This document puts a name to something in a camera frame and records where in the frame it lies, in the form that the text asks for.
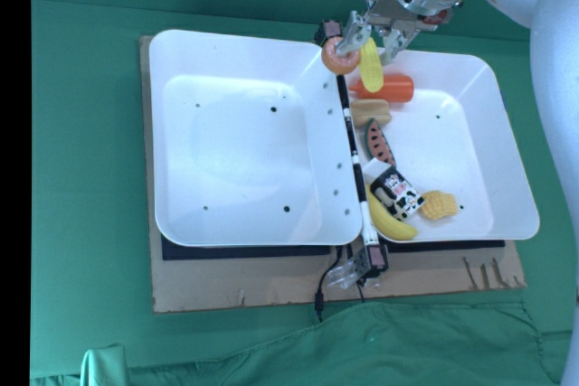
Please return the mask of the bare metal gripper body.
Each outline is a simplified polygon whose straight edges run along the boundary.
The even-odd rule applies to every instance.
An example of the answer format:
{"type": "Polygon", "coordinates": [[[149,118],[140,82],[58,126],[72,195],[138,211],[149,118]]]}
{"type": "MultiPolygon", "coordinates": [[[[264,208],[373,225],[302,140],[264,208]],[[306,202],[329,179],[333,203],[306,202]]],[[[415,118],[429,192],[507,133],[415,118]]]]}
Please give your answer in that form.
{"type": "Polygon", "coordinates": [[[365,0],[369,24],[401,31],[434,31],[447,24],[462,0],[365,0]]]}

